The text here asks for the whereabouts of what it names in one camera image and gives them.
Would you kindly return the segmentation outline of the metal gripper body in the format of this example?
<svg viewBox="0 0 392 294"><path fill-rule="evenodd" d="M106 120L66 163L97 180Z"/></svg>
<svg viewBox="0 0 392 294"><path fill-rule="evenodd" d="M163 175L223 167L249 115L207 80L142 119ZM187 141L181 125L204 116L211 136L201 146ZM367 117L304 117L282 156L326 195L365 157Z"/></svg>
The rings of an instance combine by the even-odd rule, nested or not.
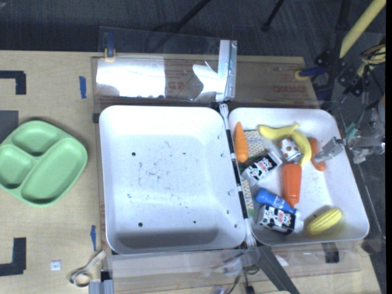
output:
<svg viewBox="0 0 392 294"><path fill-rule="evenodd" d="M353 154L355 164L363 163L368 156L381 155L385 152L385 136L380 134L346 134L346 144Z"/></svg>

